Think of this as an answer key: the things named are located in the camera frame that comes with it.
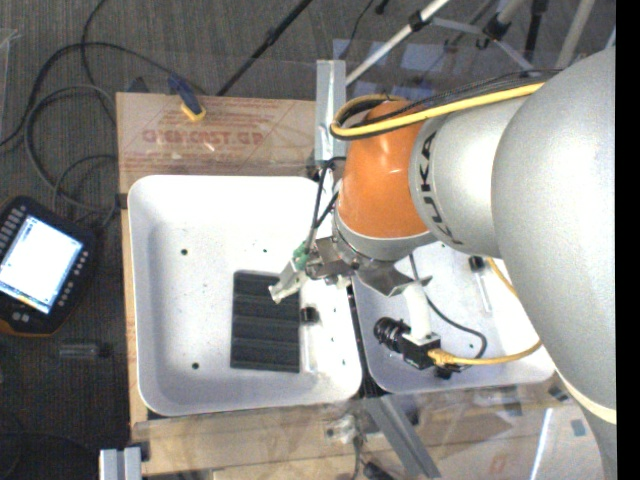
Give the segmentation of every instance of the gray carpet floor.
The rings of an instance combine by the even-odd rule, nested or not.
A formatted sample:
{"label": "gray carpet floor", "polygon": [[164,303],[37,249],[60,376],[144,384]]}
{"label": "gray carpet floor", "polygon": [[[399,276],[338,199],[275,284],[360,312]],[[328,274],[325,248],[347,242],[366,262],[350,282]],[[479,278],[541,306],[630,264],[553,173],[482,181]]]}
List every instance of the gray carpet floor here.
{"label": "gray carpet floor", "polygon": [[[78,43],[82,28],[100,0],[0,0],[0,29],[16,31],[11,41],[6,100],[0,137],[20,124],[34,81],[49,57]],[[89,41],[126,47],[197,81],[215,94],[299,0],[109,0],[95,16]],[[315,0],[279,40],[232,88],[229,96],[315,97],[315,61],[331,59],[346,46],[358,15],[369,0]],[[387,41],[410,14],[431,0],[391,0],[383,15],[370,9],[359,23],[347,52],[347,71],[372,47]],[[453,0],[438,16],[468,21],[485,0]],[[551,67],[580,0],[551,0],[535,51],[536,67]],[[478,22],[484,25],[490,14]],[[523,7],[505,37],[522,50],[529,25]],[[616,0],[598,0],[578,55],[607,43],[616,22]],[[444,42],[456,35],[427,27],[394,49],[350,87],[350,96],[372,90],[420,95],[465,81],[514,71],[517,66],[494,46],[485,51],[475,39],[458,44],[455,67],[445,69]],[[139,58],[111,47],[90,47],[87,57],[95,83],[113,95],[142,78],[152,90],[166,91],[166,75]],[[53,91],[88,83],[78,50],[62,56],[43,80],[37,99]],[[51,189],[38,178],[25,154],[22,135],[0,147],[0,201],[24,194],[49,204]],[[34,150],[51,179],[72,162],[93,154],[115,154],[115,127],[100,102],[88,92],[55,100],[32,126]],[[64,190],[82,201],[110,205],[117,191],[113,163],[87,163],[66,179]],[[60,203],[66,215],[78,217]],[[86,222],[98,220],[89,216]],[[82,305],[59,333],[48,339],[0,335],[0,434],[15,430],[16,418],[33,434],[23,446],[0,437],[0,478],[21,450],[11,478],[93,478],[93,457],[65,436],[91,450],[123,447],[129,438],[126,346],[120,229],[112,220],[101,235],[100,270]],[[98,344],[106,357],[62,359],[70,343]]]}

